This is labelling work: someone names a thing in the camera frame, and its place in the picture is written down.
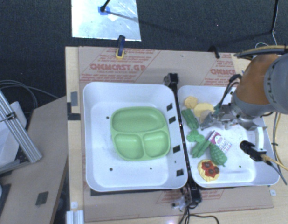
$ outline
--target green plate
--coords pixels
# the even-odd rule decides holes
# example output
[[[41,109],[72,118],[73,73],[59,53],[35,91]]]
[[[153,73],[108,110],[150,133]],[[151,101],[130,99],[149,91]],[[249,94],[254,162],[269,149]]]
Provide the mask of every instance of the green plate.
[[[152,160],[170,150],[170,134],[163,114],[153,107],[116,110],[111,117],[116,152],[128,161]]]

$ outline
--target metal plate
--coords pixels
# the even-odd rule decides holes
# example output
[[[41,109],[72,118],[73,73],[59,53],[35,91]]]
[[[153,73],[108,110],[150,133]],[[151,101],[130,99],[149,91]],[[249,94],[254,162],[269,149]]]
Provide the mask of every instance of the metal plate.
[[[127,41],[141,41],[136,0],[111,0],[106,12],[99,8],[107,0],[71,0],[72,36]]]

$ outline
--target white tray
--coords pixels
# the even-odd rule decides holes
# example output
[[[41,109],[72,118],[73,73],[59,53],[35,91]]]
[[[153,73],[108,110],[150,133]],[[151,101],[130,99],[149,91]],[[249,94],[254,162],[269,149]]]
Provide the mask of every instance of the white tray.
[[[188,179],[173,92],[160,84],[93,82],[84,88],[86,180],[95,191],[178,189]],[[112,143],[110,117],[120,108],[159,109],[169,128],[171,148],[159,159],[126,161]]]
[[[215,106],[222,98],[225,87],[213,86],[183,86],[178,91],[178,99],[180,109],[186,109],[184,100],[188,96],[198,98],[198,102],[207,102]],[[224,104],[228,104],[231,100],[231,95],[228,94],[224,100]],[[190,132],[190,128],[186,125],[182,117],[185,136]],[[265,126],[261,118],[256,118],[254,122],[260,126]],[[190,143],[185,140],[187,151],[189,154],[189,161],[191,172],[194,181],[204,188],[222,188],[222,187],[238,187],[238,186],[255,186],[255,185],[273,185],[278,182],[279,175],[272,167],[264,162],[255,162],[247,154],[240,149],[240,143],[243,140],[255,143],[255,131],[247,131],[240,125],[233,126],[230,130],[225,130],[221,124],[216,124],[212,127],[198,129],[199,133],[206,138],[212,131],[219,132],[224,138],[232,143],[231,148],[227,151],[228,157],[225,167],[219,166],[220,176],[215,181],[206,182],[199,175],[197,166],[202,159],[210,159],[209,149],[206,150],[200,158],[192,158],[191,150],[195,143]],[[273,157],[273,150],[269,141],[267,130],[264,130],[264,149],[267,155]]]

